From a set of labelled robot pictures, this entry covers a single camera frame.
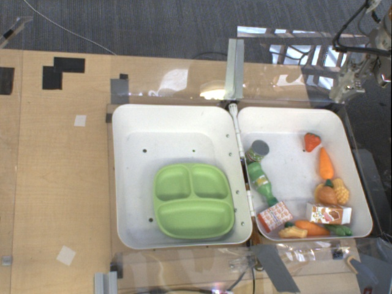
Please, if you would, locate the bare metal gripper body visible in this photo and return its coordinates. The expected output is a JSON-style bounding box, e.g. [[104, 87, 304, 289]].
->
[[369, 18, 392, 73]]

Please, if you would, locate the red strawberry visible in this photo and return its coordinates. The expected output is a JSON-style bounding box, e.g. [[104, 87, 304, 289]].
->
[[304, 132, 322, 153]]

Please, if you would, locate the orange carrot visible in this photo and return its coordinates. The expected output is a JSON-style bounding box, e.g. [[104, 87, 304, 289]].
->
[[294, 219, 331, 237], [319, 147, 335, 181]]

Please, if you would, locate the yellow corn cob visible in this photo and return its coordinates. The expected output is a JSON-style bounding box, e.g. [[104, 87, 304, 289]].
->
[[333, 178, 350, 205]]

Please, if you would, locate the white plastic tray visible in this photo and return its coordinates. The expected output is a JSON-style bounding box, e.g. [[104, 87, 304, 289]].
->
[[237, 106, 374, 242], [111, 104, 254, 251]]

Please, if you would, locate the green can with grey lid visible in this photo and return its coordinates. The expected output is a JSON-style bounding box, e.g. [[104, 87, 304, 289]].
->
[[244, 139, 271, 164]]

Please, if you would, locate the orange fruit with green stem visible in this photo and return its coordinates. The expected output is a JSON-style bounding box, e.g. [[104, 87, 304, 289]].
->
[[315, 179, 339, 205]]

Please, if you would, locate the thin black and white rod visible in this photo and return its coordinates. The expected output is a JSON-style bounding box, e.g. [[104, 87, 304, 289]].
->
[[228, 102, 257, 217]]

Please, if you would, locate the green plastic bottle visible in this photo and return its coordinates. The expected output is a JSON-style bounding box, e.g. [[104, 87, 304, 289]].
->
[[247, 161, 279, 208]]

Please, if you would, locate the white carton with picture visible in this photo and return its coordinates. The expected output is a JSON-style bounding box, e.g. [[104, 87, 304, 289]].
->
[[305, 202, 353, 226]]

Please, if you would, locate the green pea pod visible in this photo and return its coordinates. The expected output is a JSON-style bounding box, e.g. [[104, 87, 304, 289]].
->
[[324, 224, 353, 237]]

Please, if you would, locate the orange and white carton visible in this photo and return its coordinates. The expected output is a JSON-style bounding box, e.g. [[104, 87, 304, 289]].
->
[[257, 201, 294, 234]]

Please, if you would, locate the green divided plate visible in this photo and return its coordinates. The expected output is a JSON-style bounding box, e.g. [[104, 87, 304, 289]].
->
[[153, 163, 236, 240]]

